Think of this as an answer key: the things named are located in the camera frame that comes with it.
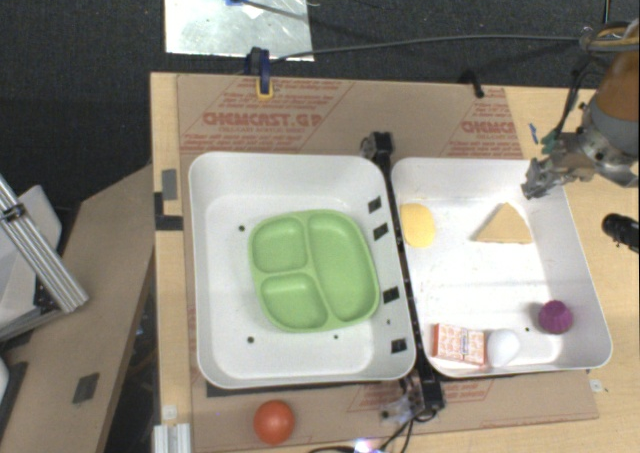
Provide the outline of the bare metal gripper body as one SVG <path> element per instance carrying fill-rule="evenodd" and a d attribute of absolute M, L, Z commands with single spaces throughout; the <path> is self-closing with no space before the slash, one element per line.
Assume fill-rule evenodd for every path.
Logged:
<path fill-rule="evenodd" d="M 598 175 L 620 187 L 637 187 L 637 161 L 596 134 L 560 134 L 543 140 L 543 181 L 548 187 L 574 181 L 588 182 Z"/>

